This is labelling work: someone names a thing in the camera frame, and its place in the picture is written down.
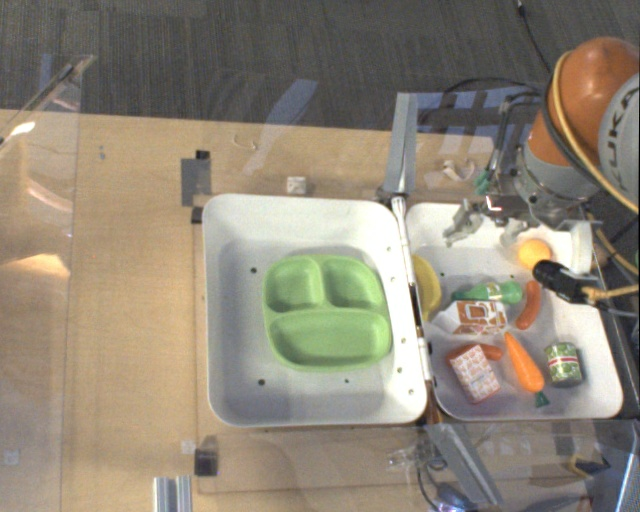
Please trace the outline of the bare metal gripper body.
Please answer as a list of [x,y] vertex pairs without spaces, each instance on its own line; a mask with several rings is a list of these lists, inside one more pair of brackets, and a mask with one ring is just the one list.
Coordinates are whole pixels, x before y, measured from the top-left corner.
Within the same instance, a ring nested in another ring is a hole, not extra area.
[[474,190],[484,197],[480,211],[499,227],[506,227],[513,221],[523,222],[527,227],[558,228],[572,217],[571,211],[575,207],[595,194],[595,186],[591,183],[553,190],[527,179],[478,179],[474,182]]

